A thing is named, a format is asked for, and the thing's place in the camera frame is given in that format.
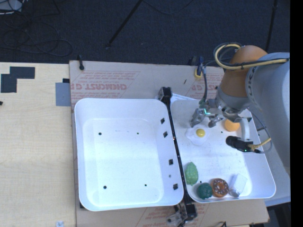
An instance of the black cable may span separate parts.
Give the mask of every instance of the black cable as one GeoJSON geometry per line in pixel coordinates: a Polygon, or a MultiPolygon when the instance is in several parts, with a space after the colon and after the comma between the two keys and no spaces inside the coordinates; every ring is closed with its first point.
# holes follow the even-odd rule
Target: black cable
{"type": "Polygon", "coordinates": [[[180,11],[182,11],[183,9],[185,9],[186,7],[188,7],[194,0],[191,0],[190,2],[188,2],[184,7],[182,7],[181,9],[177,10],[177,11],[174,11],[174,12],[171,12],[171,13],[168,13],[168,12],[163,12],[161,10],[159,10],[158,8],[156,8],[155,6],[153,6],[152,4],[148,3],[147,1],[144,1],[146,4],[148,4],[149,6],[151,6],[153,9],[155,9],[156,11],[162,13],[162,14],[167,14],[167,15],[170,15],[170,14],[175,14],[175,13],[179,13],[180,11]]]}
{"type": "Polygon", "coordinates": [[[226,221],[220,227],[227,227],[226,221]]]}
{"type": "Polygon", "coordinates": [[[204,108],[204,104],[206,102],[206,98],[207,98],[207,80],[206,80],[206,66],[202,65],[201,68],[202,74],[203,74],[203,78],[204,78],[204,95],[203,98],[199,101],[199,108],[204,108]]]}
{"type": "Polygon", "coordinates": [[[9,0],[3,0],[3,1],[0,2],[0,4],[2,4],[2,3],[4,3],[4,2],[7,2],[7,1],[9,1],[9,0]]]}
{"type": "Polygon", "coordinates": [[[25,13],[19,12],[17,10],[14,10],[14,14],[18,16],[19,19],[21,19],[21,23],[17,25],[13,25],[16,23],[15,21],[12,21],[12,24],[9,24],[7,21],[5,21],[5,24],[10,27],[11,29],[7,30],[2,35],[2,40],[4,44],[7,47],[1,47],[2,49],[7,50],[14,50],[19,52],[26,52],[31,54],[49,54],[53,56],[59,56],[64,57],[68,56],[72,53],[72,45],[69,41],[65,39],[61,39],[59,36],[59,32],[50,24],[39,21],[38,18],[44,17],[44,16],[53,16],[53,15],[59,15],[61,14],[60,9],[57,6],[57,3],[55,0],[51,0],[51,3],[54,4],[56,8],[56,12],[48,13],[48,14],[39,14],[39,15],[32,15],[27,16],[25,13]],[[39,26],[46,26],[47,28],[54,31],[54,34],[52,36],[52,39],[50,40],[44,40],[44,41],[35,41],[35,39],[31,36],[30,32],[33,30],[33,25],[38,24],[39,26]],[[13,43],[11,43],[8,39],[10,38],[9,35],[15,35],[11,36],[13,38],[13,43]],[[54,53],[54,51],[58,48],[59,45],[64,44],[68,47],[67,53],[54,53]],[[23,49],[22,47],[32,47],[35,48],[36,51],[23,49]]]}

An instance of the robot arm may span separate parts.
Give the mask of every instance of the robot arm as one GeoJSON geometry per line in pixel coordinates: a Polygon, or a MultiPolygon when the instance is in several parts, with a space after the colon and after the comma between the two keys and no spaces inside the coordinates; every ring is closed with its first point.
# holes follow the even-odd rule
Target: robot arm
{"type": "MultiPolygon", "coordinates": [[[[285,166],[289,166],[290,149],[290,96],[289,96],[289,53],[267,54],[253,45],[239,44],[219,45],[214,51],[218,65],[225,69],[223,79],[217,89],[216,99],[202,102],[202,106],[193,114],[191,126],[209,119],[209,127],[227,118],[232,122],[241,122],[239,114],[249,106],[256,106],[264,117],[267,131],[272,143],[285,166]],[[236,48],[230,63],[218,59],[221,50],[227,47],[236,48]]],[[[243,149],[251,142],[242,137],[243,149]]]]}

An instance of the white plastic object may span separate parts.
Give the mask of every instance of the white plastic object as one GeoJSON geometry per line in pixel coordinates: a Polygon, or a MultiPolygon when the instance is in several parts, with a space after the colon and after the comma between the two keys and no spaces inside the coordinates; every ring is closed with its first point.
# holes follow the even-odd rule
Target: white plastic object
{"type": "Polygon", "coordinates": [[[231,183],[229,184],[229,194],[233,197],[239,197],[245,188],[247,178],[241,174],[233,176],[231,183]]]}
{"type": "Polygon", "coordinates": [[[156,99],[75,105],[79,198],[91,211],[176,205],[183,184],[167,107],[156,99]]]}
{"type": "Polygon", "coordinates": [[[248,123],[247,118],[242,118],[240,120],[241,139],[243,141],[250,141],[250,125],[248,123]]]}
{"type": "MultiPolygon", "coordinates": [[[[237,201],[244,199],[265,199],[271,198],[276,192],[276,184],[271,174],[266,155],[254,152],[241,152],[226,144],[226,138],[230,135],[241,137],[241,129],[229,132],[225,129],[224,120],[208,128],[209,137],[205,143],[197,147],[185,135],[190,127],[190,120],[196,108],[199,107],[199,100],[178,100],[171,105],[171,114],[176,133],[179,153],[183,170],[189,162],[194,162],[199,179],[193,186],[187,185],[189,196],[196,202],[215,201],[237,201]],[[232,177],[241,174],[247,178],[245,187],[238,198],[227,194],[222,198],[214,196],[208,199],[201,199],[197,195],[197,188],[201,183],[210,183],[214,178],[222,178],[227,183],[232,177]]],[[[240,117],[251,117],[248,110],[244,110],[240,117]]],[[[207,127],[207,117],[200,123],[207,127]]],[[[253,119],[248,122],[250,139],[259,144],[260,139],[253,119]]]]}

